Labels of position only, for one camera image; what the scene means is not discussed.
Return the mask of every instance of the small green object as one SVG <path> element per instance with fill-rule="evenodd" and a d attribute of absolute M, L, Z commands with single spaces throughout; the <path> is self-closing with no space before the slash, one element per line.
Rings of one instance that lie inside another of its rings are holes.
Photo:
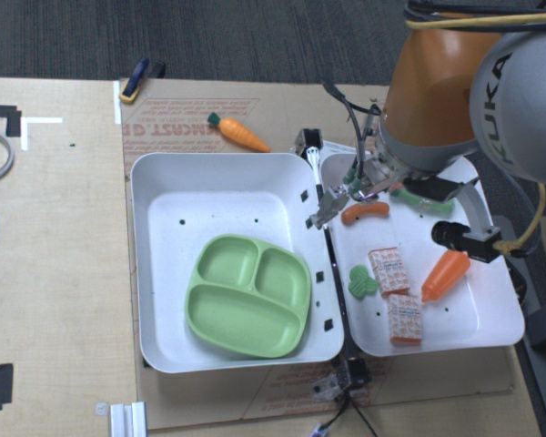
<path fill-rule="evenodd" d="M 260 239 L 224 234 L 202 249 L 184 311 L 199 338 L 278 358 L 298 346 L 310 300 L 311 276 L 301 258 Z"/>
<path fill-rule="evenodd" d="M 447 202 L 437 202 L 410 193 L 405 188 L 393 189 L 390 195 L 394 198 L 403 198 L 413 207 L 428 209 L 441 214 L 451 213 L 455 206 L 454 199 L 450 199 Z"/>
<path fill-rule="evenodd" d="M 358 191 L 360 191 L 360 178 L 354 178 L 349 185 L 348 193 L 352 195 L 356 194 Z"/>
<path fill-rule="evenodd" d="M 219 122 L 220 122 L 220 117 L 215 112 L 212 112 L 208 116 L 208 123 L 212 123 L 213 125 L 218 125 Z"/>
<path fill-rule="evenodd" d="M 348 185 L 352 182 L 352 180 L 354 179 L 354 177 L 356 176 L 356 168 L 351 168 L 350 170 L 348 170 L 348 173 L 346 174 L 346 176 L 342 179 L 342 182 L 345 184 L 345 185 Z"/>
<path fill-rule="evenodd" d="M 373 293 L 378 288 L 378 282 L 369 274 L 366 266 L 361 264 L 352 267 L 349 271 L 348 290 L 354 298 L 361 300 L 368 293 Z"/>

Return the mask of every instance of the white tape mark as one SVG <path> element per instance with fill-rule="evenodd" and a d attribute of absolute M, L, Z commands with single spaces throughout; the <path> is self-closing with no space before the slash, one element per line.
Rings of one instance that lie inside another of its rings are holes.
<path fill-rule="evenodd" d="M 20 148 L 28 150 L 28 123 L 26 118 L 20 118 Z"/>
<path fill-rule="evenodd" d="M 61 117 L 21 117 L 20 118 L 20 148 L 28 150 L 28 125 L 44 123 L 63 123 Z"/>
<path fill-rule="evenodd" d="M 119 99 L 119 89 L 121 84 L 119 81 L 113 83 L 113 105 L 116 112 L 116 125 L 121 125 L 121 100 Z"/>

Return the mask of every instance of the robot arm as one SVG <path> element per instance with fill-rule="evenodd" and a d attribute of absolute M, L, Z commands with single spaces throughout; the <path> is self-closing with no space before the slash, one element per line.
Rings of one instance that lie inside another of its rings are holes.
<path fill-rule="evenodd" d="M 430 200 L 457 198 L 466 210 L 470 225 L 440 222 L 432 231 L 436 242 L 466 250 L 473 259 L 498 257 L 493 245 L 500 230 L 487 218 L 474 183 L 453 183 L 438 174 L 480 149 L 508 173 L 546 184 L 546 23 L 540 26 L 510 25 L 516 32 L 503 34 L 489 27 L 411 32 L 363 173 L 355 186 L 344 187 L 333 200 L 326 197 L 325 206 L 333 208 L 320 207 L 312 216 L 316 226 L 336 215 L 336 200 L 346 205 L 344 195 L 371 203 L 401 183 Z"/>

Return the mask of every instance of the table surface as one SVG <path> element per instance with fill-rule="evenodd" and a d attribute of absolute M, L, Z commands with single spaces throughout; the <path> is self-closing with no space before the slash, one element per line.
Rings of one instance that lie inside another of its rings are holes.
<path fill-rule="evenodd" d="M 200 91 L 207 86 L 181 83 Z M 0 436 L 107 435 L 101 404 L 137 401 L 115 84 L 0 78 L 0 105 L 16 105 L 24 117 L 62 118 L 29 124 L 26 150 L 13 138 L 15 164 L 0 179 L 0 364 L 15 368 L 12 403 L 0 411 Z M 345 89 L 351 101 L 365 101 L 361 89 Z M 323 106 L 310 106 L 307 117 L 316 124 L 326 114 Z M 345 114 L 340 118 L 346 123 Z M 362 412 L 378 436 L 540 435 L 515 351 L 505 351 L 510 391 Z M 305 436 L 332 415 L 188 426 L 154 435 Z M 330 432 L 370 435 L 352 409 Z"/>

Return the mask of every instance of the orange carrot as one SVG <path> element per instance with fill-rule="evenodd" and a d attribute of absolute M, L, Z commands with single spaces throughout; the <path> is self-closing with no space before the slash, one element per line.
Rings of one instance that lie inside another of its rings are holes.
<path fill-rule="evenodd" d="M 422 302 L 438 300 L 463 277 L 470 265 L 467 253 L 447 249 L 420 287 Z"/>
<path fill-rule="evenodd" d="M 220 118 L 216 113 L 212 112 L 208 117 L 208 123 L 218 125 L 218 129 L 220 129 L 220 132 L 224 137 L 227 137 L 231 141 L 235 141 L 241 146 L 259 152 L 271 151 L 271 147 L 265 144 L 255 133 L 235 118 Z"/>
<path fill-rule="evenodd" d="M 388 215 L 390 206 L 386 202 L 373 202 L 372 204 L 354 204 L 342 212 L 342 223 L 349 225 L 362 215 L 378 214 Z"/>

